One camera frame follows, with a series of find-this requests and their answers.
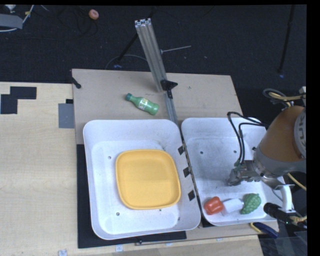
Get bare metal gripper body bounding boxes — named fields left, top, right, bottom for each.
left=240, top=159, right=267, bottom=184

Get white plastic tray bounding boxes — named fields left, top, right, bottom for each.
left=82, top=118, right=202, bottom=241
left=180, top=116, right=287, bottom=227

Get green grapes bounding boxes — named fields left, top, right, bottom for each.
left=240, top=192, right=262, bottom=215

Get orange bell pepper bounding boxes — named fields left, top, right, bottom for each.
left=203, top=196, right=224, bottom=216

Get yellow divided plate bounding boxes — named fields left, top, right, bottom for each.
left=115, top=148, right=182, bottom=211

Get green plastic bottle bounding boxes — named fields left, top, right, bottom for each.
left=124, top=92, right=160, bottom=116

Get pale wood board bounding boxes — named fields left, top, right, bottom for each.
left=71, top=68, right=280, bottom=247

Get black cylinder on white bracket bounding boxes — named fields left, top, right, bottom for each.
left=262, top=183, right=297, bottom=221

